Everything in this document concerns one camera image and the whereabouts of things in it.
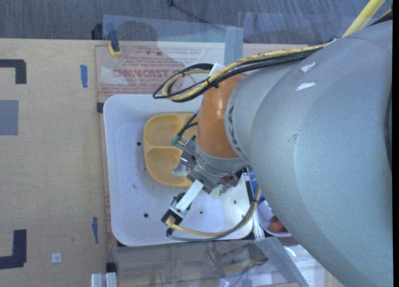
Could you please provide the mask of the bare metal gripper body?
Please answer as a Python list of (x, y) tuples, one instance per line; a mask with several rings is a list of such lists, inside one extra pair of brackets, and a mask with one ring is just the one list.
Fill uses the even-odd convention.
[(200, 181), (207, 193), (220, 185), (235, 187), (245, 168), (240, 158), (217, 158), (204, 153), (195, 136), (184, 139), (177, 135), (172, 140), (172, 146), (182, 150), (173, 175), (186, 177), (192, 182)]

